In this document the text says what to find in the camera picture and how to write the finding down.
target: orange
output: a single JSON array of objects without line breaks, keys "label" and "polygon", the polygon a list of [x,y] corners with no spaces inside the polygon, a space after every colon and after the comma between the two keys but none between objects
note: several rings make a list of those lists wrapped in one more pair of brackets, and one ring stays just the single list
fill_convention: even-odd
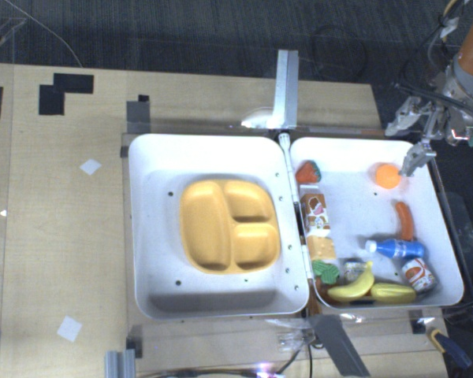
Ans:
[{"label": "orange", "polygon": [[378,186],[385,189],[393,189],[400,181],[401,176],[398,174],[399,169],[391,164],[380,165],[375,173],[375,180]]}]

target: bottle cap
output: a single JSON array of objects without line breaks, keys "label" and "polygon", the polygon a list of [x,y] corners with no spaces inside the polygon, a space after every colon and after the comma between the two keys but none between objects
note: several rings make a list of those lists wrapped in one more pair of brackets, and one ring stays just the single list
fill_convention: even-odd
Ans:
[{"label": "bottle cap", "polygon": [[374,241],[373,239],[368,239],[366,241],[366,250],[368,252],[376,252],[377,251],[377,241]]}]

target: soda can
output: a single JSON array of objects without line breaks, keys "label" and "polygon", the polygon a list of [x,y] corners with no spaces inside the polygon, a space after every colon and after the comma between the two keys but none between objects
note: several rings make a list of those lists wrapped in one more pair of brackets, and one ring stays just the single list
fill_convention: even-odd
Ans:
[{"label": "soda can", "polygon": [[401,268],[405,278],[417,293],[429,291],[436,286],[436,278],[422,258],[415,258]]}]

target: yellow banana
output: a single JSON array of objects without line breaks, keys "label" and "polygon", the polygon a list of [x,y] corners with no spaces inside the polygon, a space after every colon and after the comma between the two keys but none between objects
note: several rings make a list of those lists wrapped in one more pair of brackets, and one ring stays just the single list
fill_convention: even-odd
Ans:
[{"label": "yellow banana", "polygon": [[371,271],[372,261],[366,262],[366,269],[364,272],[350,284],[346,286],[331,287],[328,290],[328,295],[335,301],[339,302],[351,302],[358,298],[363,297],[368,290],[371,289],[375,278]]},{"label": "yellow banana", "polygon": [[406,304],[413,302],[417,294],[411,287],[402,284],[376,283],[371,288],[371,297],[389,304]]}]

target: blue bottle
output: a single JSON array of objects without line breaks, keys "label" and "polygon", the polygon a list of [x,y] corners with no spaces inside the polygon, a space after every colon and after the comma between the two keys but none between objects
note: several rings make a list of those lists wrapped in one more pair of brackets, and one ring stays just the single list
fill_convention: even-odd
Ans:
[{"label": "blue bottle", "polygon": [[368,252],[379,252],[391,258],[423,258],[424,245],[417,241],[403,241],[401,239],[386,239],[378,243],[372,239],[366,241]]}]

